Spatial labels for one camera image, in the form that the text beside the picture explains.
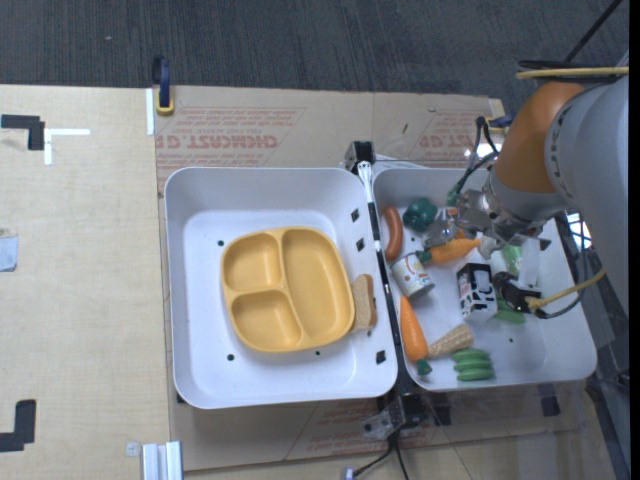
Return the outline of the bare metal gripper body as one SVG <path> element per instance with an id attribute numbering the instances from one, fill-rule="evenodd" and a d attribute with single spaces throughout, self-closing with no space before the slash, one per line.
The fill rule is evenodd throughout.
<path id="1" fill-rule="evenodd" d="M 466 190 L 458 197 L 456 207 L 460 226 L 481 232 L 496 247 L 520 246 L 528 239 L 536 240 L 540 247 L 550 246 L 550 240 L 541 237 L 545 215 L 519 215 L 491 190 Z"/>

